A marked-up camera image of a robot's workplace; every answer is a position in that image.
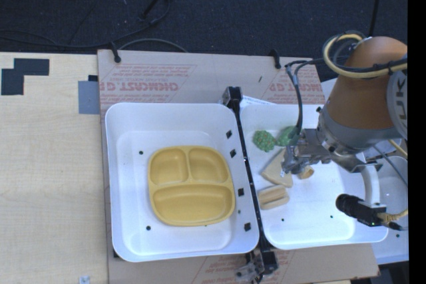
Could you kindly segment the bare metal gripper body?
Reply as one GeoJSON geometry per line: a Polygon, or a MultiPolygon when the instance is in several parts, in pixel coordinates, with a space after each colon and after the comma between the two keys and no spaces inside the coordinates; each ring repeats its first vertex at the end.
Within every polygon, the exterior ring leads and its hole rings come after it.
{"type": "Polygon", "coordinates": [[[321,132],[316,129],[304,129],[296,144],[291,145],[294,149],[294,159],[306,158],[309,160],[309,166],[330,162],[336,163],[345,171],[361,173],[368,166],[371,166],[376,172],[383,167],[382,163],[362,161],[358,151],[344,150],[343,146],[335,140],[323,139],[321,132]]]}

